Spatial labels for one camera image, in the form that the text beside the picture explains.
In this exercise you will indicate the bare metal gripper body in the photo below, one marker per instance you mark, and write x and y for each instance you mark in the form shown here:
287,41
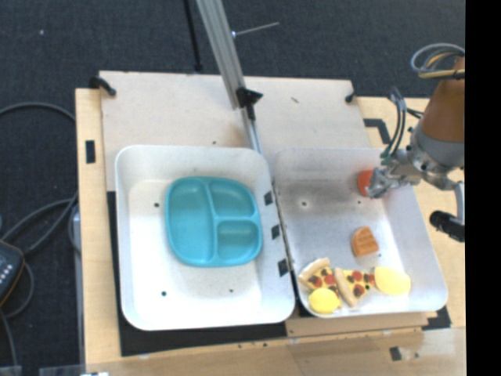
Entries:
407,168

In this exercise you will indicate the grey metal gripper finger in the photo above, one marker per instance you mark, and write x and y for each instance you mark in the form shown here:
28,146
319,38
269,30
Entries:
388,189
373,184

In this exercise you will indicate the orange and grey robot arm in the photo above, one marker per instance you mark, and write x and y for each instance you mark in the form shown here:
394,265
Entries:
446,112

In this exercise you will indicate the orange round toy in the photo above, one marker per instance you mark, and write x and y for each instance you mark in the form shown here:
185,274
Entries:
363,182

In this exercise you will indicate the brown bread slice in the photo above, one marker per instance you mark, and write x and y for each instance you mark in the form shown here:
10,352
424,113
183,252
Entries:
364,243

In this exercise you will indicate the white plastic tray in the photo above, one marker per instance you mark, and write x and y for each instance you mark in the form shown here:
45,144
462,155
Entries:
325,225
195,288

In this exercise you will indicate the yellow lemon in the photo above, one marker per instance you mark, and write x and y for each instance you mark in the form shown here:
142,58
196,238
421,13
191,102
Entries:
323,301
391,281

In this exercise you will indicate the pepperoni pizza slice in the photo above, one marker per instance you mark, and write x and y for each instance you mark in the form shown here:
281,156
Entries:
319,278
354,282

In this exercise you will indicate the black block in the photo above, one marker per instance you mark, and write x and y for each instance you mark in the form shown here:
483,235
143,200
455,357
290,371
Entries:
248,97

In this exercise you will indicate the blue divided plate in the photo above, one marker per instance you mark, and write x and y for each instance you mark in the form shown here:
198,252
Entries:
192,221

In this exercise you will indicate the pale flat board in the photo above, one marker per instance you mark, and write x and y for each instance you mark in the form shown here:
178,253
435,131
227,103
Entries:
164,112

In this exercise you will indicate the black cylinder on white bracket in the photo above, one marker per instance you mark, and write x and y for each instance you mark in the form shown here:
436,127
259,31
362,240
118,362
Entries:
446,223

